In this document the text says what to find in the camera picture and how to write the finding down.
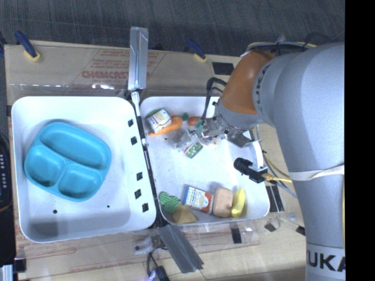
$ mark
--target sink basin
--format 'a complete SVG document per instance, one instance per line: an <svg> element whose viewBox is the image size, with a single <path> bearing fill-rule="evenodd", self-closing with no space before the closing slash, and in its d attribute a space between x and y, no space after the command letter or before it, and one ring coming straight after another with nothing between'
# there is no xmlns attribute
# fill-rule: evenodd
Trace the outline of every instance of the sink basin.
<svg viewBox="0 0 375 281"><path fill-rule="evenodd" d="M111 150L100 138L65 122L46 125L23 165L27 178L59 197L81 202L103 184Z"/></svg>
<svg viewBox="0 0 375 281"><path fill-rule="evenodd" d="M26 156L43 128L56 122L75 126L106 143L111 154L109 168L82 156L74 158L76 153L55 153L62 148L54 146L49 135L42 138L42 145L34 146L32 155L50 175L30 166L32 176L40 181L33 183L23 166ZM155 221L137 120L128 101L118 97L23 97L13 104L12 129L19 223L31 241L45 243L137 231ZM58 157L49 157L49 153ZM69 170L65 169L67 162L71 162ZM77 167L82 162L85 169ZM108 172L100 175L101 169ZM54 184L63 171L69 176ZM82 185L84 195L77 196L71 190L77 175L85 176L90 183L101 181L101 176L104 179L95 193L90 191L92 187ZM84 199L74 201L43 188L53 186L68 196Z"/></svg>

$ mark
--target white sink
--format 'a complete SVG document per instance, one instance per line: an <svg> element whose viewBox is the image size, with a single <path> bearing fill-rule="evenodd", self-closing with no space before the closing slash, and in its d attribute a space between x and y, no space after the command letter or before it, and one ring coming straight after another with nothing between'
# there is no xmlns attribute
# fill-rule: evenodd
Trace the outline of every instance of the white sink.
<svg viewBox="0 0 375 281"><path fill-rule="evenodd" d="M23 170L35 136L54 121L78 126L111 149L111 166L103 185L86 201L49 193L31 183ZM64 241L152 225L156 208L137 120L128 101L118 97L24 97L12 107L12 129L20 226L31 241Z"/></svg>
<svg viewBox="0 0 375 281"><path fill-rule="evenodd" d="M163 108L171 116L182 115L202 116L205 97L149 97L141 104L143 117L151 111ZM212 103L207 108L207 118L214 114ZM256 183L248 176L242 175L233 166L236 158L242 157L253 161L249 147L239 148L227 140L220 141L215 147L204 147L193 159L188 158L175 148L175 143L189 129L187 122L177 131L161 136L149 136L146 133L152 173L158 195L165 191L171 196L183 200L187 186L214 194L218 187L225 187L235 193L242 188L246 194L246 206L238 218L220 218L207 215L198 210L190 209L197 222L189 225L222 224L236 221L256 220L266 216L270 210L270 199L264 182ZM164 218L170 224L175 224L171 215L163 212Z"/></svg>

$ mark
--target blue divided plate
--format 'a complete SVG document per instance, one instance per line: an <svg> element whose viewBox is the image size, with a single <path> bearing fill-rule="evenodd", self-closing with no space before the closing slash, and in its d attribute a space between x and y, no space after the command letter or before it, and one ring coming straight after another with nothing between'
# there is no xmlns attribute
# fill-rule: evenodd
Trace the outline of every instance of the blue divided plate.
<svg viewBox="0 0 375 281"><path fill-rule="evenodd" d="M65 122L46 125L35 137L23 168L40 188L71 201L85 201L101 187L111 164L108 145Z"/></svg>

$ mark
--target yellow cable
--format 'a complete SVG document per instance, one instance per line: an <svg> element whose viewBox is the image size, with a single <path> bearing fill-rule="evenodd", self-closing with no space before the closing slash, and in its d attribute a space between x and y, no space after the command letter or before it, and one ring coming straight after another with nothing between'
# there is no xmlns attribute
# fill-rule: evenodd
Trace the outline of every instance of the yellow cable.
<svg viewBox="0 0 375 281"><path fill-rule="evenodd" d="M0 208L0 213L7 210L9 208L9 206L11 206L11 205L12 205L12 202L10 202L7 206L4 206L3 208Z"/></svg>
<svg viewBox="0 0 375 281"><path fill-rule="evenodd" d="M296 42L297 44L306 44L306 43L304 43L304 42ZM315 48L315 47L317 47L317 45L315 45L315 44L306 44L306 46L310 46L310 47L312 47L312 48Z"/></svg>
<svg viewBox="0 0 375 281"><path fill-rule="evenodd" d="M276 176L268 174L268 173L262 174L262 177L265 178L266 181L284 181L284 182L290 182L290 183L292 183L291 179L288 179L288 178L279 178L279 177L276 177Z"/></svg>
<svg viewBox="0 0 375 281"><path fill-rule="evenodd" d="M289 178L289 179L290 179L289 175L283 173L279 168L276 167L276 165L273 164L272 161L269 160L269 158L268 158L265 154L263 154L263 155L264 155L264 158L266 159L266 161L267 161L268 163L270 163L270 165L271 165L272 167L274 167L274 169L275 169L276 171L278 171L280 174L282 174L282 175L285 176L286 178Z"/></svg>

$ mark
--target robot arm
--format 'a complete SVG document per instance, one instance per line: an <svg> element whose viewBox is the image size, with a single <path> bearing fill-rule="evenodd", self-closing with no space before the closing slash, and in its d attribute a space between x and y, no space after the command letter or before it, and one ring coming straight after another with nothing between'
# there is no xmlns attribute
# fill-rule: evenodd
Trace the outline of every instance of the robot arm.
<svg viewBox="0 0 375 281"><path fill-rule="evenodd" d="M305 223L308 281L346 279L344 53L343 43L278 57L250 52L216 105L216 126L240 146L257 124L276 129Z"/></svg>

